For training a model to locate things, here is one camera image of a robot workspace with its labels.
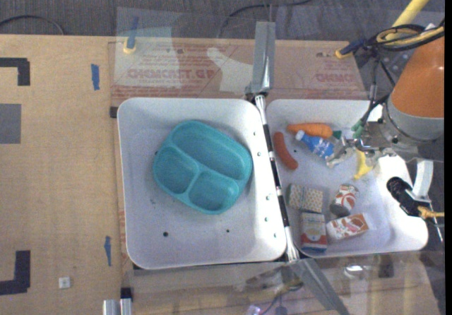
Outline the red sausage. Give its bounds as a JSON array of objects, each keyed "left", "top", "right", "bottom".
[{"left": 273, "top": 131, "right": 299, "bottom": 171}]

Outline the brown cardboard board, red print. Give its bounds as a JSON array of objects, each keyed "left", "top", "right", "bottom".
[{"left": 107, "top": 39, "right": 437, "bottom": 303}]

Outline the green divided plate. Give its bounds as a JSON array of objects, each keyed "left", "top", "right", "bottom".
[{"left": 152, "top": 119, "right": 254, "bottom": 216}]

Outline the green and orange patterned carton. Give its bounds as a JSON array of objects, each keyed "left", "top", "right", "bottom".
[{"left": 285, "top": 183, "right": 325, "bottom": 214}]

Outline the white plastic tray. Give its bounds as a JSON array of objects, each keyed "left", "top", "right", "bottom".
[
  {"left": 264, "top": 98, "right": 430, "bottom": 259},
  {"left": 116, "top": 97, "right": 288, "bottom": 271}
]

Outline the orange and white can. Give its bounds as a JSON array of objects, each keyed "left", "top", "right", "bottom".
[{"left": 329, "top": 184, "right": 360, "bottom": 218}]

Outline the orange carrot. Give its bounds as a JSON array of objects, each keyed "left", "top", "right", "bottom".
[{"left": 285, "top": 123, "right": 343, "bottom": 140}]

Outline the white, orange and blue carton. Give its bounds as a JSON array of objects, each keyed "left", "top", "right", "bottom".
[{"left": 299, "top": 211, "right": 328, "bottom": 254}]

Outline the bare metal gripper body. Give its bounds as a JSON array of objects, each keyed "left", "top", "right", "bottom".
[{"left": 352, "top": 121, "right": 403, "bottom": 160}]

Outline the black cylinder on white bracket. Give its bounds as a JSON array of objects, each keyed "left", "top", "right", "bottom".
[{"left": 386, "top": 159, "right": 434, "bottom": 218}]

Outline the blue bottle with white cap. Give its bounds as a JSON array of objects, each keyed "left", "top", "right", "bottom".
[{"left": 295, "top": 129, "right": 336, "bottom": 161}]

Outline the yellow banana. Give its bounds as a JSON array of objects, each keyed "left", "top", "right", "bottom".
[{"left": 353, "top": 149, "right": 377, "bottom": 181}]

